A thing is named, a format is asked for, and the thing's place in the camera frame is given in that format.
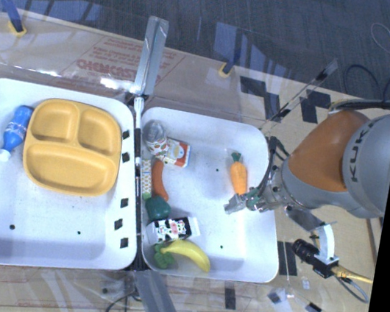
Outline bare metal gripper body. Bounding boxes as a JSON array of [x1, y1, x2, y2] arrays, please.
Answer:
[[243, 177, 291, 218]]

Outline orange carrot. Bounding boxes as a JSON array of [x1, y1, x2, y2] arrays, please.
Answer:
[[224, 151, 255, 197]]

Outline white plastic tray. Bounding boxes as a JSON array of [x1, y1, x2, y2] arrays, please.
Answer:
[[115, 103, 304, 294], [0, 76, 163, 290]]

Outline yellow banana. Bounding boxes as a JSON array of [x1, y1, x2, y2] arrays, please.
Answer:
[[156, 235, 215, 274]]

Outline cow print carton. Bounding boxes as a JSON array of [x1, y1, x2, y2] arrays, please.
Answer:
[[143, 209, 204, 253]]

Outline green pepper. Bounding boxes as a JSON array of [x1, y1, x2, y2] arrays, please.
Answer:
[[141, 194, 174, 224]]

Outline orange and white carton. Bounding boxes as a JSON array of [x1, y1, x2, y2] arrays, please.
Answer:
[[161, 137, 193, 169]]

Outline orange-brown sausage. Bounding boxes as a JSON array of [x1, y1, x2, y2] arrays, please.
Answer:
[[146, 158, 177, 204]]

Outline green broccoli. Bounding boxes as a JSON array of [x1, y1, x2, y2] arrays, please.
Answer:
[[149, 242, 178, 272]]

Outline patterned white packet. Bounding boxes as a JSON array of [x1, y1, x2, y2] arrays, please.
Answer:
[[134, 157, 158, 201]]

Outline fruit print can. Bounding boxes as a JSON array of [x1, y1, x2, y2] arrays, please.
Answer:
[[139, 118, 174, 159]]

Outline brown cardboard board red print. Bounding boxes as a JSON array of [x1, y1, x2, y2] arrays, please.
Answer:
[[0, 10, 390, 312]]

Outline yellow divided plate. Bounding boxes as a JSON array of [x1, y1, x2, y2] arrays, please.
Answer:
[[17, 93, 130, 203]]

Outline blue plastic bottle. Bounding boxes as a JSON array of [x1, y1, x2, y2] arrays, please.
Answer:
[[0, 101, 35, 166]]

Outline black cylinder on white bracket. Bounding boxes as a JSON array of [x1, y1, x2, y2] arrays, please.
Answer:
[[286, 217, 346, 282]]

